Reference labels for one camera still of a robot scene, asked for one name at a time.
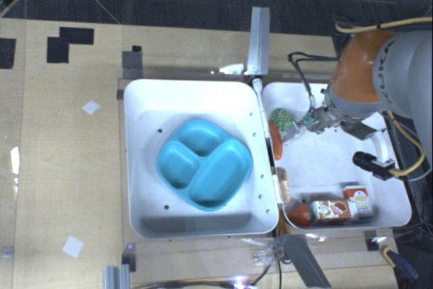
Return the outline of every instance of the wooden surface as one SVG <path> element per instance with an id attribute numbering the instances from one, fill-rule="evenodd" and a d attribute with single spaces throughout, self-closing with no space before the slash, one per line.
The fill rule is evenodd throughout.
<path id="1" fill-rule="evenodd" d="M 20 22 L 8 21 L 10 25 Z M 0 28 L 5 23 L 1 20 Z M 47 64 L 47 37 L 58 37 L 60 26 L 94 28 L 94 45 L 71 45 L 69 64 Z M 14 33 L 20 45 L 25 41 L 26 56 L 13 288 L 102 288 L 104 266 L 119 265 L 122 254 L 116 100 L 122 50 L 142 46 L 145 67 L 213 69 L 244 62 L 249 34 L 38 21 L 27 21 L 21 28 L 25 32 Z M 271 35 L 270 50 L 270 69 L 287 72 L 293 71 L 287 63 L 289 52 L 334 54 L 331 39 L 325 37 Z M 305 68 L 326 73 L 333 69 L 331 64 Z M 7 87 L 4 81 L 0 81 L 2 90 Z M 93 115 L 81 109 L 91 100 L 101 105 Z M 4 108 L 1 112 L 8 114 Z M 1 154 L 9 147 L 1 147 Z M 71 235 L 84 242 L 77 259 L 62 252 Z M 155 276 L 164 279 L 168 270 L 163 260 L 170 255 L 158 253 L 154 242 L 144 240 L 142 246 L 149 261 L 161 264 L 155 267 Z M 179 269 L 185 270 L 184 278 L 190 278 L 194 262 L 189 262 L 191 254 L 184 246 L 185 254 L 179 252 L 176 259 L 182 263 Z M 368 253 L 359 245 L 351 252 L 335 247 L 330 242 L 329 249 L 313 248 L 334 288 L 396 287 L 392 269 L 378 253 Z M 304 288 L 293 269 L 285 271 L 284 288 Z M 259 268 L 247 274 L 258 272 Z M 261 288 L 277 287 L 277 276 L 270 274 L 261 283 Z"/>

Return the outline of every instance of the wooden tabletop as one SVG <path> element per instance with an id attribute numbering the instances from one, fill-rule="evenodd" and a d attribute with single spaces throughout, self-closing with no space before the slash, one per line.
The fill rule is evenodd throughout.
<path id="1" fill-rule="evenodd" d="M 48 64 L 47 37 L 59 37 L 61 26 L 93 28 L 94 43 L 70 45 L 69 64 Z M 16 218 L 15 197 L 9 190 L 0 191 L 1 246 L 14 243 L 15 247 L 13 262 L 0 259 L 0 287 L 102 288 L 104 266 L 119 266 L 123 252 L 116 99 L 122 51 L 141 46 L 143 65 L 148 68 L 212 70 L 245 62 L 249 33 L 1 19 L 0 37 L 17 39 L 14 68 L 0 70 L 0 112 L 7 118 L 5 127 L 13 139 L 2 139 L 1 155 L 20 147 Z M 292 51 L 335 54 L 329 37 L 271 35 L 269 69 L 293 73 L 287 63 L 287 54 Z M 329 75 L 334 68 L 330 63 L 305 65 L 311 74 Z M 92 115 L 82 109 L 90 101 L 100 105 Z M 6 213 L 13 217 L 7 223 L 3 218 Z M 395 248 L 390 230 L 381 232 L 387 245 Z M 62 251 L 70 236 L 84 242 L 76 258 Z M 367 252 L 362 237 L 362 233 L 354 234 L 341 247 L 337 235 L 312 247 L 333 288 L 396 288 L 392 268 L 378 252 Z M 146 258 L 141 261 L 155 264 L 155 280 L 167 278 L 165 265 L 170 261 L 181 264 L 173 267 L 170 277 L 194 278 L 199 273 L 194 257 L 200 249 L 191 253 L 188 242 L 192 246 L 196 241 L 176 245 L 180 249 L 174 257 L 158 251 L 161 244 L 143 240 Z M 215 241 L 209 252 L 201 252 L 209 260 L 200 273 L 209 277 L 232 275 L 213 270 L 239 263 L 239 269 L 246 271 L 240 274 L 261 272 L 262 268 L 252 266 L 247 248 L 241 249 L 246 259 L 230 256 L 224 261 L 223 254 L 227 253 L 224 249 L 219 252 L 218 244 Z M 272 268 L 263 278 L 261 288 L 277 288 L 275 271 Z M 304 288 L 293 265 L 284 265 L 283 271 L 283 288 Z M 131 274 L 131 279 L 132 288 L 145 281 L 138 274 Z"/>

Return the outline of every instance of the blue plate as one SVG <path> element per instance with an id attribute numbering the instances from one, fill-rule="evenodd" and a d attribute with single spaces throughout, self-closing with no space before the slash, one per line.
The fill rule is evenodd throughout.
<path id="1" fill-rule="evenodd" d="M 156 160 L 160 178 L 175 193 L 202 210 L 222 208 L 252 170 L 248 148 L 228 132 L 203 119 L 175 131 Z"/>

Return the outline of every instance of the black connector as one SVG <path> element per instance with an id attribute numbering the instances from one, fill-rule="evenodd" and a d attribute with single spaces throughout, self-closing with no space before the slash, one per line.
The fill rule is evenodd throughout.
<path id="1" fill-rule="evenodd" d="M 356 152 L 352 158 L 353 164 L 359 166 L 363 170 L 372 172 L 374 177 L 377 177 L 382 181 L 392 178 L 393 176 L 390 174 L 389 170 L 395 167 L 394 163 L 390 163 L 387 166 L 381 166 L 374 163 L 375 160 L 377 160 L 375 156 L 364 152 Z"/>

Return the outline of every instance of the white paper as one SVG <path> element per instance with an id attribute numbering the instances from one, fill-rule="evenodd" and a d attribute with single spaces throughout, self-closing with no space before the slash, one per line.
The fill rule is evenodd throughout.
<path id="1" fill-rule="evenodd" d="M 78 258 L 81 249 L 84 246 L 84 242 L 80 241 L 78 238 L 74 236 L 69 236 L 68 241 L 66 241 L 65 246 L 63 247 L 63 251 L 72 256 L 73 258 Z"/>
<path id="2" fill-rule="evenodd" d="M 94 102 L 93 100 L 91 100 L 90 102 L 88 102 L 87 104 L 85 104 L 82 109 L 87 112 L 88 114 L 94 114 L 95 111 L 100 108 L 101 105 L 99 105 L 97 102 Z"/>

